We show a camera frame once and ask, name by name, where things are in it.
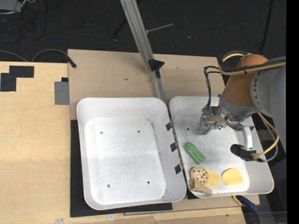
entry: black mat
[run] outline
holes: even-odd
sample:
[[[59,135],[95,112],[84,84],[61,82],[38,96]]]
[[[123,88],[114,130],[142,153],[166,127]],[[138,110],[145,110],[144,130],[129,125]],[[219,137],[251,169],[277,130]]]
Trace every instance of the black mat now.
[[[95,210],[84,199],[80,141],[77,120],[71,120],[71,217],[85,217],[124,212],[172,210],[171,203],[141,205],[109,210]]]

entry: white tray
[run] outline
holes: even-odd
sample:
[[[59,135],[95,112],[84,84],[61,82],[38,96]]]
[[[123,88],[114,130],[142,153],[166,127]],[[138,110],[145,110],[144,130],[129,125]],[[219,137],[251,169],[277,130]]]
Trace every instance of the white tray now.
[[[242,132],[236,132],[227,126],[221,130],[211,130],[205,135],[198,134],[201,109],[207,104],[207,101],[208,97],[174,97],[169,104],[187,181],[189,183],[191,180],[191,169],[194,166],[199,166],[184,149],[184,144],[191,142],[206,157],[200,166],[214,171],[220,178],[226,169],[238,168],[244,182],[239,185],[226,186],[220,180],[217,186],[210,188],[213,191],[212,195],[190,191],[201,198],[270,193],[273,190],[274,181],[268,164],[244,161],[230,151],[233,144],[244,144]],[[218,106],[218,103],[219,98],[212,97],[211,106]],[[254,125],[251,117],[246,119],[243,124]],[[258,153],[262,152],[256,130],[253,129],[251,134],[254,148]]]
[[[175,202],[185,196],[163,101],[85,98],[78,103],[77,115],[84,197],[90,207],[105,210]]]

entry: metal pole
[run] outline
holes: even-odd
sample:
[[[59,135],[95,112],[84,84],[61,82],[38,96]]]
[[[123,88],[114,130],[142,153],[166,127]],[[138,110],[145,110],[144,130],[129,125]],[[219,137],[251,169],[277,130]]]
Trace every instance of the metal pole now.
[[[136,3],[136,0],[121,0],[123,10],[126,14],[128,23],[131,27],[134,40],[144,63],[145,71],[152,74],[154,87],[157,98],[165,102],[164,91],[161,83],[161,78],[156,75],[155,71],[150,68],[149,61],[154,60],[154,55],[150,47],[150,42],[147,37],[143,21]]]
[[[122,23],[119,25],[119,27],[116,29],[116,31],[111,35],[111,38],[112,39],[115,39],[117,34],[119,33],[119,31],[122,29],[122,27],[127,23],[127,19],[123,20]]]

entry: green object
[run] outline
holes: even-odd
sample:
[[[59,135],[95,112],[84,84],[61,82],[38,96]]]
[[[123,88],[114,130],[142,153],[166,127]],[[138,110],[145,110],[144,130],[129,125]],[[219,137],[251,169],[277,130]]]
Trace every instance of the green object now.
[[[203,160],[206,159],[206,157],[196,148],[196,146],[190,142],[185,143],[184,149],[197,164],[200,164]]]
[[[203,108],[201,109],[201,111],[202,111],[202,114],[201,114],[201,115],[203,115],[203,116],[208,115],[208,113],[209,113],[209,109],[208,109],[207,105],[206,105],[205,107],[203,107]]]

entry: yellow cable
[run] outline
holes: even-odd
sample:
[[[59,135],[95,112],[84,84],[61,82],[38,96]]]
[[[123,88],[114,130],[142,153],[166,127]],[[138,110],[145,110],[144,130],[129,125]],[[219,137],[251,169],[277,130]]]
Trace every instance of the yellow cable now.
[[[270,124],[269,122],[268,122],[268,120],[266,120],[266,118],[261,114],[261,113],[257,113],[258,114],[258,116],[259,117],[261,117],[261,119],[275,132],[275,134],[276,134],[276,139],[275,139],[275,141],[273,142],[273,144],[269,147],[269,148],[267,148],[265,151],[263,151],[263,152],[261,152],[261,153],[259,153],[259,154],[251,154],[252,156],[253,156],[253,158],[254,159],[257,159],[257,158],[259,158],[259,157],[261,157],[261,156],[263,156],[264,154],[266,154],[266,153],[268,153],[270,150],[272,150],[276,145],[277,145],[277,143],[278,143],[278,141],[279,141],[279,135],[278,135],[278,132],[277,132],[277,130],[275,129],[275,127],[272,125],[272,124]]]
[[[233,199],[235,200],[236,203],[238,203],[240,206],[243,206],[243,204],[233,195]]]
[[[233,56],[245,56],[244,54],[241,54],[241,53],[233,53],[233,54],[230,54],[230,55],[228,55],[227,57],[225,57],[224,59],[223,59],[223,62],[225,62],[227,59],[229,59],[229,58],[231,58],[231,57],[233,57]]]
[[[227,57],[225,57],[223,59],[223,62],[225,62],[227,59],[231,58],[231,57],[234,57],[234,56],[245,56],[244,54],[241,54],[241,53],[233,53],[233,54],[230,54],[228,55]],[[286,63],[285,62],[282,62],[282,63],[277,63],[277,64],[273,64],[273,65],[266,65],[266,66],[263,66],[263,67],[256,67],[256,68],[250,68],[248,67],[246,69],[246,72],[247,73],[250,73],[250,72],[255,72],[255,71],[258,71],[258,70],[266,70],[266,69],[271,69],[271,68],[276,68],[276,67],[280,67],[280,66],[283,66],[285,65]],[[219,65],[219,71],[223,74],[223,75],[237,75],[237,74],[244,74],[244,71],[243,70],[239,70],[239,71],[232,71],[232,72],[227,72],[227,71],[224,71],[221,66]]]

